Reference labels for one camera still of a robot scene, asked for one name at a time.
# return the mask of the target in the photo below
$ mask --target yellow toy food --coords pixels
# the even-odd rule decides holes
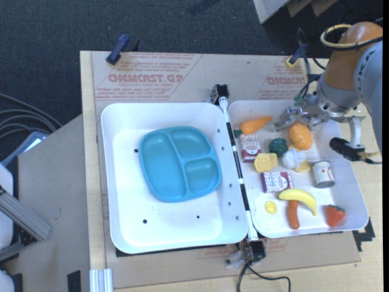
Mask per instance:
[[[241,130],[243,134],[252,134],[257,132],[260,128],[264,127],[269,121],[273,119],[272,116],[264,116],[252,120],[245,121],[241,124]]]
[[[311,131],[306,125],[300,122],[293,123],[289,128],[289,137],[297,149],[310,149],[314,142]]]
[[[254,167],[257,172],[268,172],[278,165],[278,158],[275,153],[259,153],[254,160]]]
[[[265,210],[269,214],[274,214],[277,212],[277,205],[273,201],[267,201],[265,203]]]
[[[316,211],[316,199],[305,190],[298,188],[290,188],[283,190],[279,195],[279,199],[281,200],[297,200],[305,205],[307,205],[311,210],[314,216],[317,215]]]

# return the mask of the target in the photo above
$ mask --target blue plate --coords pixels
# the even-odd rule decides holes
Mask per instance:
[[[220,185],[218,157],[199,129],[173,127],[150,132],[140,141],[139,156],[151,191],[162,201],[199,198]]]

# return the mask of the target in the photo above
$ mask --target white tray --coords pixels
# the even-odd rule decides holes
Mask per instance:
[[[101,117],[115,247],[128,254],[236,243],[247,234],[233,151],[222,111],[209,103],[114,103]],[[136,150],[147,133],[189,126],[209,138],[222,180],[212,193],[165,203],[149,190]]]
[[[272,116],[273,120],[265,127],[257,131],[263,153],[269,153],[269,143],[272,139],[282,137],[290,145],[288,129],[279,132],[275,131],[274,123],[279,119],[291,101],[237,101],[230,105],[229,115],[234,130],[239,130],[242,122],[261,116]],[[283,167],[281,159],[278,159],[278,167],[272,172],[289,171],[295,188],[306,190],[313,195],[317,201],[318,215],[313,216],[308,207],[298,207],[298,219],[300,228],[293,230],[289,227],[286,217],[287,201],[279,200],[277,194],[264,193],[260,181],[260,174],[254,169],[252,163],[241,162],[247,198],[252,213],[255,229],[265,237],[279,238],[293,235],[319,234],[324,232],[338,232],[347,230],[362,229],[368,223],[368,211],[360,191],[357,179],[354,174],[351,162],[342,155],[336,153],[329,147],[333,137],[341,137],[338,125],[329,121],[318,125],[312,131],[314,143],[309,150],[306,150],[306,157],[309,162],[328,160],[332,167],[335,185],[330,188],[319,189],[314,187],[315,180],[313,172],[300,173]],[[278,204],[276,215],[268,214],[264,210],[267,200],[275,201]],[[325,219],[325,207],[333,204],[343,208],[346,217],[339,225],[331,228]]]

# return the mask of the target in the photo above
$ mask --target cable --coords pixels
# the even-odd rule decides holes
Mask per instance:
[[[318,66],[318,67],[320,67],[322,70],[326,70],[326,68],[322,65],[322,64],[320,64],[318,61],[317,61],[317,59],[316,58],[312,58],[313,59],[313,61],[315,62],[315,64]]]
[[[20,104],[20,105],[22,105],[22,106],[24,106],[24,107],[28,107],[28,108],[30,108],[31,110],[34,110],[34,111],[36,111],[37,113],[40,113],[40,114],[43,115],[44,117],[47,117],[47,118],[50,119],[51,121],[55,122],[59,127],[62,127],[62,124],[61,124],[59,121],[57,121],[55,118],[53,118],[53,117],[50,116],[49,114],[45,113],[44,111],[42,111],[42,110],[40,110],[40,109],[38,109],[38,108],[36,108],[36,107],[34,107],[34,106],[31,106],[31,105],[29,105],[29,104],[27,104],[27,103],[24,103],[24,102],[21,101],[21,100],[15,99],[15,98],[13,98],[13,97],[11,97],[11,96],[8,96],[8,95],[6,95],[6,94],[3,94],[3,93],[0,93],[0,97],[2,97],[3,99],[11,100],[12,102],[18,103],[18,104]]]
[[[0,139],[8,136],[8,135],[11,135],[11,134],[15,134],[15,133],[18,133],[18,132],[25,132],[25,129],[15,129],[15,130],[12,130],[12,131],[9,131],[9,132],[6,132],[2,135],[0,135]]]
[[[343,29],[349,29],[351,25],[349,24],[339,24],[334,25],[329,28],[327,28],[320,36],[320,41],[323,43],[323,45],[330,50],[334,51],[348,51],[348,50],[359,50],[361,47],[367,46],[372,43],[379,42],[383,40],[383,36],[380,36],[378,38],[373,38],[370,40],[362,41],[362,42],[356,42],[356,43],[331,43],[326,40],[329,33],[334,32],[336,30],[343,30]]]
[[[244,266],[242,267],[242,270],[241,270],[239,277],[238,277],[238,283],[236,284],[236,292],[241,292],[241,282],[242,282],[244,273],[246,272],[248,267],[249,267],[248,263],[244,264]]]
[[[286,277],[286,276],[281,276],[281,277],[275,277],[275,278],[270,278],[270,277],[265,277],[265,276],[262,276],[260,274],[258,274],[256,271],[254,271],[254,269],[252,269],[249,265],[247,265],[248,269],[251,270],[252,273],[256,274],[258,277],[262,278],[262,279],[266,279],[266,280],[281,280],[281,279],[286,279],[287,282],[288,282],[288,292],[291,292],[291,288],[292,288],[292,284],[291,284],[291,280]]]
[[[45,126],[47,126],[49,128],[49,130],[51,132],[54,132],[55,129],[52,129],[50,125],[47,124],[47,122],[45,120],[42,120],[41,118],[39,117],[35,117],[35,116],[31,116],[31,115],[18,115],[18,116],[13,116],[13,117],[10,117],[10,118],[7,118],[5,120],[3,120],[1,123],[0,123],[0,127],[5,124],[6,122],[9,122],[9,121],[12,121],[12,120],[16,120],[16,119],[34,119],[34,120],[37,120],[41,123],[43,123]]]
[[[297,95],[293,98],[293,100],[295,101],[295,104],[294,104],[295,106],[300,106],[301,102],[303,101],[303,98],[305,97],[305,95],[307,94],[307,92],[309,90],[309,85],[312,82],[317,81],[320,78],[320,75],[311,74],[311,67],[309,65],[309,61],[308,61],[308,58],[306,56],[306,51],[305,51],[306,47],[303,46],[304,44],[308,45],[307,40],[308,39],[306,38],[304,31],[301,28],[299,28],[297,30],[297,41],[298,41],[298,45],[300,47],[301,56],[304,59],[304,63],[305,63],[307,83],[300,90],[300,92],[297,93]],[[314,58],[314,62],[317,63],[319,67],[325,69],[322,65],[320,65],[320,63],[315,58]]]
[[[274,277],[274,278],[265,277],[265,276],[262,276],[262,275],[258,274],[254,269],[252,269],[250,267],[249,264],[250,264],[250,262],[244,264],[244,266],[242,267],[242,270],[241,270],[241,272],[239,274],[239,277],[238,277],[238,283],[236,284],[236,292],[241,292],[242,279],[243,279],[243,276],[246,273],[247,269],[250,269],[252,273],[257,275],[259,278],[262,278],[262,279],[265,279],[265,280],[281,280],[281,279],[286,279],[287,282],[288,282],[288,289],[287,290],[288,290],[288,292],[291,292],[292,284],[291,284],[291,280],[288,277],[286,277],[286,276]]]
[[[30,114],[31,116],[36,116],[37,118],[40,118],[41,120],[43,120],[46,123],[46,125],[50,128],[51,131],[56,130],[56,128],[54,127],[54,125],[50,121],[48,121],[45,117],[41,116],[40,114],[34,113],[33,111],[24,110],[24,109],[10,109],[10,110],[0,111],[0,115],[8,114],[8,113],[24,113],[24,114]]]
[[[3,127],[0,127],[0,131],[6,130],[10,127],[20,127],[20,128],[25,129],[25,130],[30,130],[30,128],[27,125],[20,124],[20,123],[9,123],[9,124],[4,125]]]

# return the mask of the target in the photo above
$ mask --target table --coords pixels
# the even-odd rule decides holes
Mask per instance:
[[[89,255],[91,269],[103,270],[107,268],[105,254],[105,235],[103,230],[102,195],[100,183],[100,169],[98,160],[98,145],[96,143],[97,123],[93,83],[92,51],[82,51],[81,61],[81,90],[83,96],[83,128],[84,149],[86,163],[86,189],[88,200],[88,232]],[[256,57],[244,55],[208,55],[208,61],[214,62],[223,59],[234,62],[244,61],[246,64],[256,63]],[[270,60],[272,57],[261,57]],[[260,74],[270,74],[266,65],[257,70]],[[359,107],[358,115],[367,115],[364,107]],[[348,127],[340,127],[342,135],[348,138]],[[377,151],[377,145],[371,128],[371,120],[366,117],[362,121],[362,142],[367,151]],[[382,235],[382,166],[366,165],[354,162],[354,171],[363,192],[371,222],[374,227],[375,238],[372,242],[363,243],[359,263],[320,266],[283,270],[265,274],[267,276],[288,276],[295,291],[383,291],[383,235]],[[117,291],[235,291],[237,278],[224,276],[213,279],[191,280],[176,283],[153,284],[141,287],[116,289]],[[286,283],[282,281],[258,280],[254,275],[247,274],[242,283],[244,291],[286,291]]]

